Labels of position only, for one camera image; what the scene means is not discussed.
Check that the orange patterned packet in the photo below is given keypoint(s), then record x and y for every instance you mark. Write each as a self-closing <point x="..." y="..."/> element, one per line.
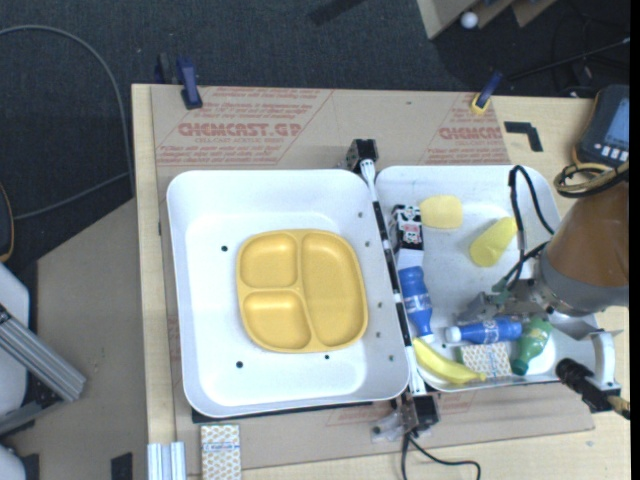
<point x="487" y="360"/>
<point x="220" y="450"/>

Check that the black and white cow carton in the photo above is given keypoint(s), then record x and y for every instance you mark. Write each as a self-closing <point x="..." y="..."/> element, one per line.
<point x="410" y="230"/>

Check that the blue bottle with white cap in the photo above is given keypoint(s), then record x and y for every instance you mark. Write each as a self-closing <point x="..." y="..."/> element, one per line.
<point x="487" y="330"/>

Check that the green bottle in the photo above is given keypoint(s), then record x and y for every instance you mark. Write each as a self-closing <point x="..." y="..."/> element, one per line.
<point x="532" y="343"/>

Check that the thin black and white rod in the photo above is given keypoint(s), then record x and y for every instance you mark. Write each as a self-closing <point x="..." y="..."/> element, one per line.
<point x="384" y="240"/>

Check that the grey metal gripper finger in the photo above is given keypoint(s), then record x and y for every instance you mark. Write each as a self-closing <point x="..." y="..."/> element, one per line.
<point x="472" y="309"/>
<point x="517" y="311"/>

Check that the white plastic tray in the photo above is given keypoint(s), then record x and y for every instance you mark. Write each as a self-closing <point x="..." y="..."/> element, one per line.
<point x="450" y="253"/>
<point x="210" y="278"/>

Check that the yellow oblong toy food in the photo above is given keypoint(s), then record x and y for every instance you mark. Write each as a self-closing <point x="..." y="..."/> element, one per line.
<point x="492" y="243"/>

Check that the yellow banana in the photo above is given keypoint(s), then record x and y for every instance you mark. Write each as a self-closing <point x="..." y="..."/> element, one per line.
<point x="442" y="365"/>

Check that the brown cardboard board red print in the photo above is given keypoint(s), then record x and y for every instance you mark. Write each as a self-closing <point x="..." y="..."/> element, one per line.
<point x="310" y="128"/>

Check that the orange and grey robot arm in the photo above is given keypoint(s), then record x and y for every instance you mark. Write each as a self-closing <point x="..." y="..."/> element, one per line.
<point x="590" y="248"/>

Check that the blue bottle without cap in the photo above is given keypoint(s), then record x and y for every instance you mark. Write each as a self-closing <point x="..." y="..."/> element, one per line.
<point x="416" y="295"/>

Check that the white ball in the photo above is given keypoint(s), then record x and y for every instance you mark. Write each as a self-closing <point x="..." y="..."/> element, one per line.
<point x="469" y="19"/>

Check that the yellow divided plate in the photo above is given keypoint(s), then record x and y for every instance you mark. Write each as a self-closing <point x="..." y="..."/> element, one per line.
<point x="325" y="288"/>

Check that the black cylinder on white bracket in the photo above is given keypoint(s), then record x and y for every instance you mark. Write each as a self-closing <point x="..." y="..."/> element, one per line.
<point x="580" y="378"/>

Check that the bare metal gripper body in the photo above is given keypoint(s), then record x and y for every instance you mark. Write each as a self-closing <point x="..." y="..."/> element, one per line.
<point x="525" y="298"/>

